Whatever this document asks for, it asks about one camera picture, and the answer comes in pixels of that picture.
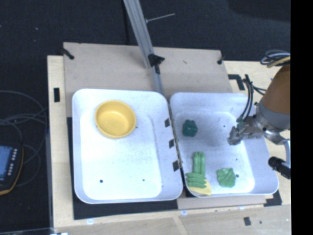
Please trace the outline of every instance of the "dark green toy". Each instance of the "dark green toy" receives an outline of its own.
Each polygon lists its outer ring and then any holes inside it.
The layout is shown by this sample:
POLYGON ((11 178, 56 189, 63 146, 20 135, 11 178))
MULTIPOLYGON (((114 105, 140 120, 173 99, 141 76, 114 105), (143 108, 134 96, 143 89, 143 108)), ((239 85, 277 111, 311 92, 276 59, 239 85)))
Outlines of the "dark green toy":
POLYGON ((187 137, 194 137, 198 131, 196 123, 193 120, 186 120, 182 126, 182 133, 187 137))

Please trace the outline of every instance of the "green plastic object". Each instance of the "green plastic object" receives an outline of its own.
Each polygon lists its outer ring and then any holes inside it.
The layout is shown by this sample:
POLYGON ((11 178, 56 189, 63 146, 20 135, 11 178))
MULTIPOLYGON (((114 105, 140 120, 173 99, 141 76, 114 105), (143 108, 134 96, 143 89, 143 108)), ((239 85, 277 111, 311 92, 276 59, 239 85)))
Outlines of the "green plastic object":
POLYGON ((187 137, 194 137, 198 131, 196 123, 193 120, 186 120, 182 126, 182 133, 187 137))
POLYGON ((187 185, 189 187, 205 188, 205 154, 203 152, 195 152, 193 154, 193 170, 186 173, 187 185))
POLYGON ((221 187, 234 187, 236 175, 233 168, 223 168, 217 170, 217 181, 219 182, 221 187))

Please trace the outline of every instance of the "dark floor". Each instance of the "dark floor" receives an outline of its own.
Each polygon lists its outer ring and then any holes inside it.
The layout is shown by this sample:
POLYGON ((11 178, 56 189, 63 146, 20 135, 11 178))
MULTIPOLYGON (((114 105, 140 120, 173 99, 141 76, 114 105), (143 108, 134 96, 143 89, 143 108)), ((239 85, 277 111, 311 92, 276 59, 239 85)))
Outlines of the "dark floor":
MULTIPOLYGON (((269 49, 290 51, 291 0, 140 0, 155 47, 219 49, 226 60, 260 60, 269 49)), ((47 108, 47 55, 63 42, 125 44, 121 0, 0 0, 0 91, 16 91, 47 108)), ((136 45, 131 32, 130 44, 136 45)), ((0 119, 38 112, 26 97, 0 93, 0 119)), ((45 126, 20 127, 25 143, 39 148, 45 126)), ((0 137, 14 131, 0 126, 0 137)), ((0 233, 49 227, 45 146, 23 167, 19 183, 0 196, 0 233)))

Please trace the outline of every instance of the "wooden board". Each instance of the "wooden board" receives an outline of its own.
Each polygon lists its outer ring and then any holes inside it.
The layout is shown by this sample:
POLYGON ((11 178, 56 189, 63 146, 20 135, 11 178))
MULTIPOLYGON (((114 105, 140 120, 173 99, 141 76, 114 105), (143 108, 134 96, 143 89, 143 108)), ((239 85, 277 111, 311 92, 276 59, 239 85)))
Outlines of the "wooden board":
MULTIPOLYGON (((154 91, 152 69, 145 68, 136 46, 64 43, 75 58, 64 58, 67 116, 71 98, 82 88, 154 91)), ((231 92, 219 50, 155 48, 165 97, 176 92, 231 92)))
MULTIPOLYGON (((262 71, 264 67, 260 67, 257 62, 225 62, 226 70, 228 74, 245 74, 247 71, 249 72, 249 76, 251 80, 255 81, 255 85, 259 87, 266 86, 266 83, 271 78, 271 74, 266 74, 266 72, 262 71), (258 80, 259 73, 264 75, 264 81, 260 79, 258 80)), ((97 227, 101 224, 113 223, 116 225, 113 227, 120 226, 121 224, 117 224, 117 222, 136 222, 142 220, 151 220, 155 225, 155 229, 161 229, 157 225, 160 223, 160 219, 174 220, 174 223, 178 226, 178 230, 180 233, 168 234, 188 234, 186 230, 184 230, 184 225, 181 224, 181 220, 179 217, 182 215, 181 211, 162 211, 162 212, 153 212, 153 213, 141 213, 141 214, 130 214, 130 215, 118 215, 118 216, 110 216, 110 217, 101 217, 95 218, 92 220, 74 220, 73 219, 73 207, 72 207, 72 191, 71 191, 71 179, 70 179, 70 166, 69 166, 69 156, 68 156, 68 142, 67 142, 67 128, 66 128, 66 90, 65 90, 65 73, 64 73, 64 58, 61 56, 49 56, 48 57, 48 82, 49 82, 49 110, 50 110, 50 135, 51 135, 51 153, 52 153, 52 180, 53 180, 53 216, 54 216, 54 227, 72 227, 74 230, 78 227, 80 229, 86 228, 92 231, 93 228, 97 227), (60 102, 54 102, 54 88, 59 88, 60 90, 60 102)), ((234 84, 233 81, 230 83, 231 88, 236 92, 238 90, 237 84, 234 84)), ((277 146, 274 146, 271 150, 271 154, 277 154, 282 156, 282 152, 277 146)), ((290 181, 285 180, 280 177, 280 194, 283 199, 284 204, 291 203, 291 190, 290 190, 290 181)), ((261 196, 259 199, 255 201, 247 201, 244 202, 236 202, 238 200, 234 200, 233 203, 229 203, 227 201, 223 203, 219 202, 218 204, 209 203, 206 208, 202 208, 199 205, 190 204, 189 207, 192 210, 188 210, 188 215, 196 215, 196 214, 205 214, 212 212, 223 212, 223 211, 235 211, 242 208, 242 205, 250 205, 249 207, 259 208, 262 207, 262 203, 265 198, 261 196)))
POLYGON ((117 221, 99 225, 57 228, 56 232, 71 235, 289 235, 291 206, 215 210, 211 213, 184 213, 167 218, 117 221))

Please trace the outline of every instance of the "black cable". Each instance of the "black cable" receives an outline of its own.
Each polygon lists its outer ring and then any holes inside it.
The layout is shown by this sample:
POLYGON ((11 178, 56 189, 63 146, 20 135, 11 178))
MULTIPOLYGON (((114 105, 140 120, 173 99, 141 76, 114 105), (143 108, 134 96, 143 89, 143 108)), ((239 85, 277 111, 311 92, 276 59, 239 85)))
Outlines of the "black cable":
POLYGON ((250 108, 250 105, 251 105, 251 87, 250 87, 250 85, 249 85, 249 83, 247 82, 246 79, 244 79, 244 83, 246 84, 246 87, 248 89, 248 100, 247 100, 246 107, 245 107, 245 110, 244 110, 244 113, 243 113, 243 116, 242 116, 243 121, 246 120, 247 115, 248 115, 247 111, 248 111, 248 109, 250 108))
POLYGON ((253 89, 258 92, 259 94, 261 95, 265 95, 265 93, 263 93, 262 91, 266 92, 265 89, 261 89, 261 88, 258 88, 258 87, 255 87, 254 85, 252 85, 253 89))
POLYGON ((239 118, 237 119, 237 122, 242 122, 245 116, 245 113, 250 105, 250 99, 251 99, 251 88, 248 86, 246 79, 243 79, 243 82, 246 84, 246 87, 248 89, 248 100, 245 106, 244 111, 241 113, 241 115, 239 116, 239 118))
POLYGON ((275 63, 277 63, 275 66, 283 66, 290 63, 290 55, 289 52, 284 50, 268 50, 265 52, 265 57, 263 57, 260 62, 262 65, 267 65, 268 67, 271 67, 275 63))
POLYGON ((252 103, 253 103, 253 87, 252 87, 252 83, 249 82, 249 87, 250 87, 250 105, 249 105, 249 109, 248 112, 246 114, 246 117, 244 118, 244 121, 246 121, 246 119, 248 118, 248 116, 250 115, 251 112, 251 108, 252 108, 252 103))
POLYGON ((41 158, 39 156, 39 152, 41 151, 41 149, 45 143, 45 138, 46 138, 47 124, 48 124, 47 123, 47 114, 46 114, 47 108, 43 108, 43 106, 36 99, 34 99, 33 97, 31 97, 27 94, 24 94, 24 93, 14 92, 14 91, 0 91, 0 94, 15 94, 15 95, 20 95, 20 96, 26 97, 26 98, 32 100, 33 102, 35 102, 40 108, 40 111, 37 113, 34 113, 34 114, 18 114, 18 115, 6 117, 4 119, 0 119, 0 126, 10 125, 18 131, 19 136, 20 136, 20 141, 22 143, 24 142, 23 135, 22 135, 21 130, 17 126, 18 124, 22 124, 22 123, 25 123, 27 121, 33 120, 33 121, 37 121, 37 122, 43 124, 45 127, 44 137, 43 137, 42 141, 40 142, 38 149, 35 149, 34 147, 32 147, 28 144, 24 144, 24 143, 22 144, 23 149, 24 149, 24 147, 26 147, 26 148, 28 148, 34 152, 34 155, 32 155, 27 160, 25 160, 23 162, 23 164, 30 162, 31 160, 34 159, 34 157, 38 158, 38 167, 37 167, 36 173, 29 180, 27 180, 21 184, 16 185, 16 186, 24 186, 24 185, 30 183, 33 179, 35 179, 37 177, 37 175, 40 171, 40 168, 41 168, 41 158))
POLYGON ((41 168, 41 158, 40 158, 40 156, 38 155, 38 153, 36 153, 36 150, 35 150, 33 147, 29 146, 29 145, 24 145, 24 147, 28 147, 28 148, 30 148, 32 151, 35 152, 35 156, 37 156, 37 158, 38 158, 38 166, 37 166, 36 172, 34 173, 34 175, 33 175, 30 179, 28 179, 28 180, 25 181, 25 182, 16 184, 15 187, 25 186, 25 185, 27 185, 28 183, 30 183, 31 181, 33 181, 33 180, 38 176, 39 171, 40 171, 40 168, 41 168))

